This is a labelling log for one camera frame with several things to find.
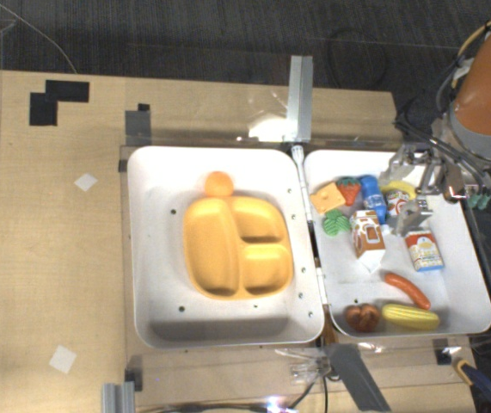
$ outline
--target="white paper piece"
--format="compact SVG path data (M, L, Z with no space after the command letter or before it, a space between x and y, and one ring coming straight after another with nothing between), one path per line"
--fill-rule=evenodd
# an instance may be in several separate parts
M75 185L77 185L82 191L89 191L90 188L97 182L98 179L89 173L85 173L75 181Z
M73 366L73 362L75 361L76 357L77 354L75 352L71 352L64 346L58 346L58 348L56 348L56 352L54 352L54 355L50 359L49 364L56 370L67 374L70 372L71 366Z

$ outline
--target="chocolate milk carton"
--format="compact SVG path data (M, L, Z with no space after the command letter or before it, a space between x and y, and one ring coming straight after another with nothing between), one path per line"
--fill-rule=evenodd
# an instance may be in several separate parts
M384 240L377 214L372 210L359 210L350 218L353 244L361 263L373 272L384 256Z

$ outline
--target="toy strawberry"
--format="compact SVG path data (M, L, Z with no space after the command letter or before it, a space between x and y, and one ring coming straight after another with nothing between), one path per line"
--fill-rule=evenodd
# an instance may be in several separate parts
M353 205L356 200L356 196L362 189L358 179L354 177L343 177L337 181L337 188L341 191L342 196L345 198L345 204L349 207Z

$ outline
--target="wooden table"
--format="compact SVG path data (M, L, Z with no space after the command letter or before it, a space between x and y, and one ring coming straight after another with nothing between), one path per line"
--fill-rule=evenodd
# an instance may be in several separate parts
M89 102L60 102L58 126L30 126L30 93L44 93L47 79L89 82ZM236 139L267 114L285 117L286 94L284 87L0 71L0 413L100 411L102 385L123 381L128 332L118 162L125 111L150 104L153 134L163 139ZM313 134L320 140L396 148L394 115L388 93L314 90ZM84 174L98 181L86 192L74 184ZM473 361L464 337L451 344ZM77 354L68 373L49 365L58 345ZM430 345L395 340L385 347L397 354L367 355L393 411L473 411L468 386L451 367L436 365ZM290 385L289 364L278 364L270 350L272 358L257 366L240 351L144 353L163 375L158 402L188 401L200 391L213 400L265 396L261 384L271 374L282 375L282 394L304 388ZM226 366L227 357L236 366ZM221 380L225 367L234 368L234 382ZM320 387L301 411L322 410ZM331 411L356 411L342 383L329 390ZM137 394L138 404L148 397Z

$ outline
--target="dark floor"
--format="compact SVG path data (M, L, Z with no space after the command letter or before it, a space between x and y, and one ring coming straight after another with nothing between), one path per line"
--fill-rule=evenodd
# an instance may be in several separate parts
M442 70L491 18L491 0L0 2L79 73L287 84L289 56L312 55L316 87L388 90L397 106L419 96L411 118L424 126ZM0 68L71 71L23 22L3 38ZM478 364L491 375L490 352Z

